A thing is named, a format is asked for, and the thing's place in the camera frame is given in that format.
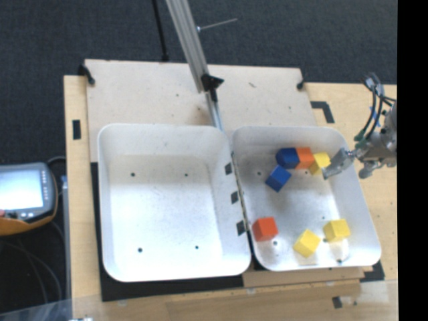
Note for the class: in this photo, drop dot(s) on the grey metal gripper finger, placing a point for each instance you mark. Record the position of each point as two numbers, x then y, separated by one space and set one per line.
338 164
368 170

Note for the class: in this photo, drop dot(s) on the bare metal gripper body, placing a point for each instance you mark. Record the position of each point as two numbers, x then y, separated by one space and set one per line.
381 145

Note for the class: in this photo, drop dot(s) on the yellow cube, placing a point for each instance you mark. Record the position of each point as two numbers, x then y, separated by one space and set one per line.
336 230
306 243
321 160

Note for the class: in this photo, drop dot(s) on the orange cube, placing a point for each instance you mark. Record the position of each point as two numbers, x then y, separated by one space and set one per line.
265 228
305 157

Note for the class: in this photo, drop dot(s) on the blue cube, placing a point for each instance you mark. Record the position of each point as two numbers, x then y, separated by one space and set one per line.
287 157
277 179

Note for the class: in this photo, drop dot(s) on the white plastic tray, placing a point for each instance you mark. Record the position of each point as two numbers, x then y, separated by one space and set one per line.
167 206
301 206

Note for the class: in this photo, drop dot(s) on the pale wood board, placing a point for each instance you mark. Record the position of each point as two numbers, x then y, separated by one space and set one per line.
143 92

